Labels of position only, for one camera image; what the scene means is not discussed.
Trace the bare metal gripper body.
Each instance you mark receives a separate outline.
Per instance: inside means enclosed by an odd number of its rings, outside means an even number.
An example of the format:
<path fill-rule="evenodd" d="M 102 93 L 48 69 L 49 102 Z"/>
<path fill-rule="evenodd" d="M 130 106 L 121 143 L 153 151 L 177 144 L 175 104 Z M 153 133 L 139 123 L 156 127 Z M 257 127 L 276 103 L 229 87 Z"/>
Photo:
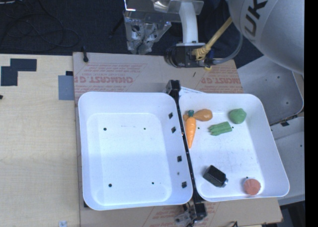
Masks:
<path fill-rule="evenodd" d="M 164 24 L 180 22 L 181 10 L 186 16 L 199 14 L 199 0 L 124 0 L 124 15 L 132 20 Z"/>

